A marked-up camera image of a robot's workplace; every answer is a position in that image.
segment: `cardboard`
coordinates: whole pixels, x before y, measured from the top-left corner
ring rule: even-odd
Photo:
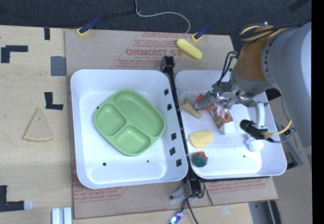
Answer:
[[[203,53],[200,60],[176,46],[177,39],[191,42],[190,37],[190,34],[114,30],[90,30],[81,37],[75,29],[65,30],[74,218],[180,209],[179,203],[169,202],[168,194],[181,187],[182,181],[97,190],[86,188],[79,182],[75,169],[70,78],[81,69],[158,69],[163,56],[174,57],[175,74],[186,69],[221,70],[226,54],[233,50],[230,37],[204,35],[204,39],[192,43]],[[277,198],[271,177],[220,180],[206,182],[205,186],[207,195],[193,200],[192,207]]]

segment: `wooden table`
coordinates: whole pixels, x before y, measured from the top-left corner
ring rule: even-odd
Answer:
[[[65,76],[51,76],[50,57],[65,57],[64,30],[0,26],[0,47],[27,45],[28,52],[11,52],[0,64],[0,185],[7,185],[7,201],[31,201],[32,209],[0,212],[0,223],[51,223],[52,208],[73,207],[67,88]],[[62,110],[45,109],[45,92]],[[54,139],[30,142],[24,133],[37,108],[41,108]],[[248,203],[194,208],[202,223],[252,224]],[[176,211],[78,219],[73,223],[168,223]],[[181,223],[194,223],[189,210]]]

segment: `green plate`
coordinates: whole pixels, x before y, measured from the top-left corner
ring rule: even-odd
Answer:
[[[100,134],[127,156],[149,149],[166,129],[161,112],[130,89],[116,92],[104,101],[95,113],[94,123]]]

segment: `triangular wooden block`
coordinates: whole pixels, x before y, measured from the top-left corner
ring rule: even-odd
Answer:
[[[36,110],[23,138],[35,142],[48,141],[54,138],[40,108]]]

